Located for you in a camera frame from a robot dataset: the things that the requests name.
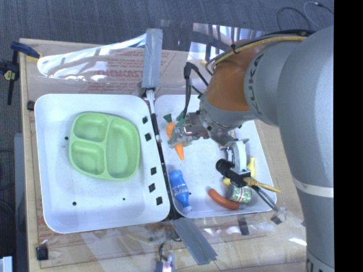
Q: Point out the small green and white can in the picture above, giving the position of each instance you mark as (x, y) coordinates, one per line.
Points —
(241, 195)

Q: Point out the green divided plate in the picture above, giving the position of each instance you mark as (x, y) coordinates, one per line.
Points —
(122, 146)

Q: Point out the orange sausage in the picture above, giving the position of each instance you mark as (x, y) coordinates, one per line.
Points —
(222, 201)

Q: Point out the black cylinder on white bracket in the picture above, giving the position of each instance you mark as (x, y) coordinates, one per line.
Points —
(231, 171)

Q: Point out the orange carrot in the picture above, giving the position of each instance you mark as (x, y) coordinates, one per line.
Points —
(179, 152)

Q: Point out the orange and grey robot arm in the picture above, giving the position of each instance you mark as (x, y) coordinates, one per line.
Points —
(297, 101)

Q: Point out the brown cardboard board, red print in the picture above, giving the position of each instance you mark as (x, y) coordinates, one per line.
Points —
(113, 67)

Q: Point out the blue plastic bottle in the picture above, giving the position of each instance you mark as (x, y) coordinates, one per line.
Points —
(178, 188)

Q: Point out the white plastic tray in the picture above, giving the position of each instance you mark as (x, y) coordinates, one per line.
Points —
(204, 166)
(93, 203)

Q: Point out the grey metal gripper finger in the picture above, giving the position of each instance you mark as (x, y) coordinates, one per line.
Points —
(174, 142)
(179, 130)

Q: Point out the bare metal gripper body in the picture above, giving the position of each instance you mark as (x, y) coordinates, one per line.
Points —
(198, 127)

